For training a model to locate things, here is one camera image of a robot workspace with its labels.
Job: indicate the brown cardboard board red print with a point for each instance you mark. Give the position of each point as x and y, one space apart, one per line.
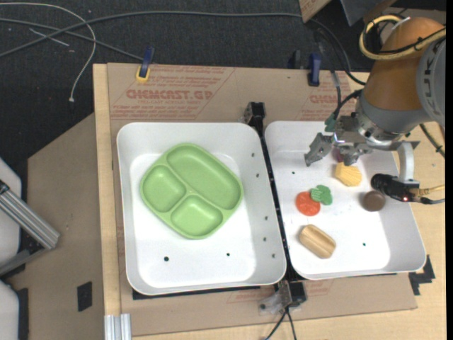
212 94

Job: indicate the purple grapes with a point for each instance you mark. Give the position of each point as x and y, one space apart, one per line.
338 157

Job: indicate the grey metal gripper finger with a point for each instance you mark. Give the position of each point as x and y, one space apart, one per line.
318 149
350 158

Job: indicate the brown round biscuit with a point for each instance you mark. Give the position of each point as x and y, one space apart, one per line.
374 201

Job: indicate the white plastic tray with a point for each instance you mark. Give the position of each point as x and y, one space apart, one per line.
354 253
198 260

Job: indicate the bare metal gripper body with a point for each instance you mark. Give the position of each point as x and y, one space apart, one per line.
354 135

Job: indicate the green divided plate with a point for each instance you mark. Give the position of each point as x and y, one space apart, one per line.
193 191

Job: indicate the thin black rod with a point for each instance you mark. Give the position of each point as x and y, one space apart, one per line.
276 204

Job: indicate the green broccoli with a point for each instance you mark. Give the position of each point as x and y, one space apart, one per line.
322 195

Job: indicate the black cylinder on white bracket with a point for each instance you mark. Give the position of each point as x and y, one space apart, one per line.
391 185

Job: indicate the orange tomato slice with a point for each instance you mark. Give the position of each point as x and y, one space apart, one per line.
306 205

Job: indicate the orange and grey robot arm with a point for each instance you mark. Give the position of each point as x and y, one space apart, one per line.
393 83

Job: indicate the tan bread loaf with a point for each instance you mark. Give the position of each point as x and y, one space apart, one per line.
316 241

